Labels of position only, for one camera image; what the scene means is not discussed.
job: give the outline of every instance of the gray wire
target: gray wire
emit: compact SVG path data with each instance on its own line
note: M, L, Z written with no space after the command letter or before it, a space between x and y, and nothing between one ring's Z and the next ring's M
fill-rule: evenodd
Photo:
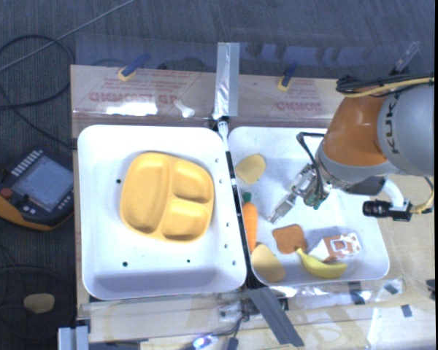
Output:
M128 0L128 1L124 2L123 4L120 4L120 5L118 5L118 6L114 7L114 8L112 8L111 10L108 10L107 12L101 14L100 16L98 16L98 17L96 17L96 18L94 18L94 19L92 19L92 20L90 20L90 21L88 21L88 22L86 22L86 23L83 23L81 26L76 27L76 28L74 28L74 29L71 30L71 31L68 31L66 34L63 34L62 36L60 36L59 38L57 38L56 41L61 41L62 39L67 38L68 36L70 36L70 35L76 33L77 31L82 30L83 28L88 27L89 25L92 25L93 23L97 22L98 20L101 20L102 18L105 18L106 16L112 14L113 12L115 12L115 11L121 9L121 8L124 8L124 7L126 7L127 5L130 5L130 4L134 3L135 1L136 1L136 0ZM29 54L24 55L23 57L18 58L17 60L12 61L12 62L8 63L8 64L5 65L5 66L2 66L2 67L0 68L0 73L3 72L4 70L10 68L11 66L16 65L17 63L20 63L21 61L24 61L25 59L30 58L31 56L36 55L37 53L40 53L40 52L43 51L45 48L50 47L50 46L51 46L52 44L54 44L54 43L55 43L55 42L49 42L49 43L47 43L46 45L43 45L42 47L38 48L37 50L35 50L35 51L33 51L33 52L30 52Z

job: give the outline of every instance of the toy carrot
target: toy carrot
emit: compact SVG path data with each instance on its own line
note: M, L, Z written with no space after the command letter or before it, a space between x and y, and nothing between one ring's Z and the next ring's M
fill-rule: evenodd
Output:
M258 210L251 201L251 193L245 192L243 195L244 204L242 206L243 223L247 232L247 242L250 253L256 246L256 229L258 227Z

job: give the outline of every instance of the blue clip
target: blue clip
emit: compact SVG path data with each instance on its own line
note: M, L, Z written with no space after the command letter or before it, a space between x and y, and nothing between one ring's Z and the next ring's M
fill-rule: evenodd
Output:
M118 77L120 80L123 80L126 82L127 80L130 80L132 77L134 77L136 70L139 67L142 67L146 61L150 59L150 56L147 53L144 53L138 57L136 57L132 62L130 62L127 66L120 69L118 71Z
M291 80L293 73L297 69L297 66L299 63L297 61L294 61L283 73L281 78L279 79L279 83L277 84L277 88L279 88L281 91L285 92L289 89L291 86Z

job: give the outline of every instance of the emergency stop button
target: emergency stop button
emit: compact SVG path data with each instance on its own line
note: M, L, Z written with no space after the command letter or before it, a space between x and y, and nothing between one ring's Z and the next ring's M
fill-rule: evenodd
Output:
M9 200L12 197L13 191L10 188L1 188L0 195L5 199Z

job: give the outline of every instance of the yellow plate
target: yellow plate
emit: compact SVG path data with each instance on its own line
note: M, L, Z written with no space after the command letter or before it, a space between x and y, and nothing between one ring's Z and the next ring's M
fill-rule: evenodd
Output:
M193 241L211 222L214 184L201 166L158 152L136 157L128 168L120 216L128 228L164 241Z

